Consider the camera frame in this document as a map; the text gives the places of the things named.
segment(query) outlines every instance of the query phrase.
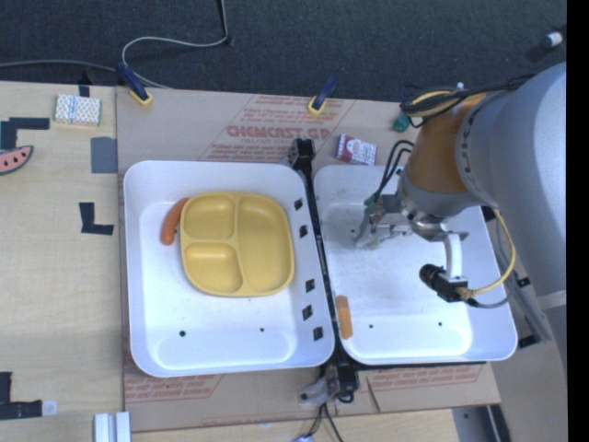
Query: watermelon slice toy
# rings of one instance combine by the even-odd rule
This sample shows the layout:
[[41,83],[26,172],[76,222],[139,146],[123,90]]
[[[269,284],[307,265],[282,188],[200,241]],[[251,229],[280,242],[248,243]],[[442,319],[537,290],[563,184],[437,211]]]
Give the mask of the watermelon slice toy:
[[20,169],[29,161],[32,153],[32,145],[23,145],[15,149],[0,151],[0,175]]

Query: green object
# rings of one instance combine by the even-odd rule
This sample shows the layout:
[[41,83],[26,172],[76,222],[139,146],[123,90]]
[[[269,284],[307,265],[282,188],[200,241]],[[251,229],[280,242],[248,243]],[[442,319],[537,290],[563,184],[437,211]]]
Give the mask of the green object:
[[407,131],[407,128],[409,128],[409,125],[409,118],[406,114],[402,114],[393,123],[393,129],[397,131],[397,133],[404,133]]

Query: patterned white block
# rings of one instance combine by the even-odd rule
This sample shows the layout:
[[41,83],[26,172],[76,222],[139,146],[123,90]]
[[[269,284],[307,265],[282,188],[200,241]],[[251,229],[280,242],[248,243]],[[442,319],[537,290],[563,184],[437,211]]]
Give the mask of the patterned white block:
[[55,121],[79,126],[98,126],[100,99],[59,95],[55,106]]

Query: yellow cable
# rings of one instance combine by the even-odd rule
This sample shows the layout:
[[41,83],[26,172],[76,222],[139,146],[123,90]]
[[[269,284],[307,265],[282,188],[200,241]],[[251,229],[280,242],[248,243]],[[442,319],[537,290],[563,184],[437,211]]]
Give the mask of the yellow cable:
[[502,284],[507,279],[507,277],[509,276],[509,274],[513,271],[513,269],[515,267],[515,245],[512,240],[512,237],[510,236],[509,231],[507,230],[507,226],[505,225],[505,221],[503,221],[501,213],[499,213],[499,211],[494,208],[493,208],[493,213],[495,214],[497,221],[499,221],[499,224],[501,225],[501,228],[502,228],[503,232],[505,233],[505,236],[507,237],[507,242],[509,243],[509,247],[512,252],[510,260],[509,260],[509,264],[507,265],[507,268],[505,269],[503,274],[497,280],[495,280],[493,283],[491,283],[487,286],[483,286],[482,288],[477,288],[476,290],[470,290],[468,288],[458,288],[457,291],[458,291],[458,293],[460,293],[460,295],[462,295],[462,299],[464,301],[467,301],[467,300],[469,300],[477,295],[480,295],[482,293],[486,293],[488,291],[491,291],[495,286]]

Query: blue and yellow clamp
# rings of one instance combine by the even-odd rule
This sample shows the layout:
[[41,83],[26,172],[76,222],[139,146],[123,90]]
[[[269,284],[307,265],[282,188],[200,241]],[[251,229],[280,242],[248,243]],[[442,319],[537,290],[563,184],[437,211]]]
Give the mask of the blue and yellow clamp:
[[323,88],[319,91],[319,93],[309,101],[306,110],[311,113],[313,116],[318,116],[321,114],[323,109],[325,108],[326,101],[333,92],[335,91],[336,86],[338,85],[338,79],[336,76],[331,76],[328,81],[325,83]]
[[139,80],[139,77],[129,68],[128,65],[124,63],[118,63],[115,66],[115,70],[117,75],[131,89],[129,91],[129,95],[131,95],[131,97],[137,101],[137,103],[145,107],[153,101],[153,95],[145,90],[145,87],[141,83],[141,80]]

